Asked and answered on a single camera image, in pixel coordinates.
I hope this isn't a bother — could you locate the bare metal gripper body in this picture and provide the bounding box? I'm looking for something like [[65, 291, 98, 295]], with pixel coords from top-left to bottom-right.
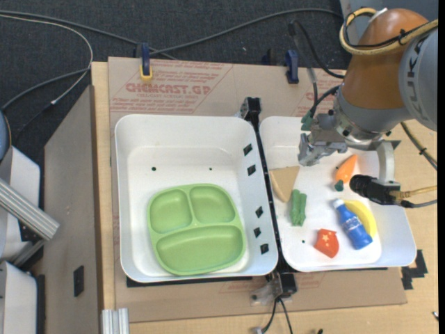
[[305, 112, 384, 157]]

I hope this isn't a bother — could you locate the orange carrot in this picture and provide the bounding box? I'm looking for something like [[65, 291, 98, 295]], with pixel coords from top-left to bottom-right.
[[334, 154, 358, 192]]

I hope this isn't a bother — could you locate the tan bread slice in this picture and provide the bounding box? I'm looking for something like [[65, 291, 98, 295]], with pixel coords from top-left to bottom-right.
[[268, 166, 301, 203]]

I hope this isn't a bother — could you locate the white plastic tray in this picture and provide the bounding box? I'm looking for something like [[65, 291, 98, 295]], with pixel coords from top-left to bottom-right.
[[259, 116, 417, 273], [114, 113, 280, 284]]

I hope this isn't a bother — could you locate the green asparagus bundle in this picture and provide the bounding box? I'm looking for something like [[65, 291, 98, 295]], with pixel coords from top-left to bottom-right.
[[289, 189, 308, 227]]

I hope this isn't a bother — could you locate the yellow banana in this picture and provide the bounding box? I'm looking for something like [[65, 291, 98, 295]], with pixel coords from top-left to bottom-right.
[[343, 200, 378, 239]]

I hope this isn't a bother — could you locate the blue bottle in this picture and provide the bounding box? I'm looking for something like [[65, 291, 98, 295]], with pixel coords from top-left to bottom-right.
[[332, 198, 373, 251]]

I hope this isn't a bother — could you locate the orange carton with stars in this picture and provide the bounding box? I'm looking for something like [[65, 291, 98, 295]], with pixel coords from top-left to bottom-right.
[[314, 228, 340, 259]]

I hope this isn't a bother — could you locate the brown cardboard board red print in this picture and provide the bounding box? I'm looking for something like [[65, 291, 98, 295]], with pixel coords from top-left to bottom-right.
[[107, 56, 408, 315]]

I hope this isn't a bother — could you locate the green divided plate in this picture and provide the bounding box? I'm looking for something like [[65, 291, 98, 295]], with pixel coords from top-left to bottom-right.
[[147, 183, 247, 277]]

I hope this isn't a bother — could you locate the black cylinder on white bracket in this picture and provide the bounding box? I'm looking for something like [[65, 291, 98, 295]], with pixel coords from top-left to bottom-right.
[[349, 140, 401, 205]]

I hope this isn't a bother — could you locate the black block with wires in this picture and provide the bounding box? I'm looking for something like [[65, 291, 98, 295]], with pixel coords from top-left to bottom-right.
[[240, 96, 261, 121], [250, 271, 298, 306]]

